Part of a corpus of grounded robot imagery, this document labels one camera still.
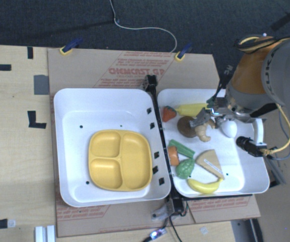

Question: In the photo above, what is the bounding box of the black cylinder on white bracket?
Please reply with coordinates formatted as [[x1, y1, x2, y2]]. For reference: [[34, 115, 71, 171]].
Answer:
[[236, 118, 268, 157]]

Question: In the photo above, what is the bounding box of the tan croissant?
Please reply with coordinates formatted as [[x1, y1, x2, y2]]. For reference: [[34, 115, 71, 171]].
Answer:
[[194, 119, 216, 143]]

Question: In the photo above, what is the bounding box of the brown round toy food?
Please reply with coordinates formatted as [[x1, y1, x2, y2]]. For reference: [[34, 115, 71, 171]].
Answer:
[[177, 115, 199, 139]]

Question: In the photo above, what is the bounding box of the orange carrot with green top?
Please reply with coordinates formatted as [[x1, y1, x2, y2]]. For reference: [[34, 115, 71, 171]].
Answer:
[[167, 139, 196, 167]]

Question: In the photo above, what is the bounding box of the white plastic tray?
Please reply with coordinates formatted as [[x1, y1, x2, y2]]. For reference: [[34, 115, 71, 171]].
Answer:
[[157, 88, 271, 199], [53, 88, 172, 208]]

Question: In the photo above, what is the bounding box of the brown cardboard board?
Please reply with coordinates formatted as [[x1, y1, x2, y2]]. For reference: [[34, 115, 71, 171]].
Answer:
[[47, 47, 262, 238]]

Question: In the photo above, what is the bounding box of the yellow corn cob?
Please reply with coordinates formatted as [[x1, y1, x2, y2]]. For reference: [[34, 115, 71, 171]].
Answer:
[[174, 103, 209, 117]]

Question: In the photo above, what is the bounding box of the yellow banana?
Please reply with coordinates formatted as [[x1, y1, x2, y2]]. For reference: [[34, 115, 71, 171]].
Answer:
[[187, 177, 224, 195]]

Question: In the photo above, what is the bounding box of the tan cheese wedge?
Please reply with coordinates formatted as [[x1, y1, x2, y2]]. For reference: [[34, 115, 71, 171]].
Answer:
[[195, 149, 225, 180]]

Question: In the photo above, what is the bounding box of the green artichoke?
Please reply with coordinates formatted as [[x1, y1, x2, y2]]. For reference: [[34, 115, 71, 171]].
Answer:
[[175, 157, 196, 180]]

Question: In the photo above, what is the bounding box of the red strawberry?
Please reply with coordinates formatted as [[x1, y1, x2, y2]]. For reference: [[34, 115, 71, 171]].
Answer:
[[162, 105, 178, 123]]

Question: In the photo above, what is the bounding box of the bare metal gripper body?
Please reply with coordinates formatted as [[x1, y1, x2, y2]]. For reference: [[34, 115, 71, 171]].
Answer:
[[211, 97, 256, 123]]

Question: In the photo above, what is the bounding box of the black block with wires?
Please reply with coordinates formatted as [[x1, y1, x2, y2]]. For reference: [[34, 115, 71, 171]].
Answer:
[[168, 197, 187, 216], [144, 75, 159, 92]]

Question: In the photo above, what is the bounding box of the yellow divided plate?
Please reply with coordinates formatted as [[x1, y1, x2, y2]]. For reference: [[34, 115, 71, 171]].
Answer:
[[88, 129, 153, 192]]

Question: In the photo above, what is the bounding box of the white egg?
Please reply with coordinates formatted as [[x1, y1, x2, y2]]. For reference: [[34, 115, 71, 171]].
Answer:
[[221, 119, 238, 139]]

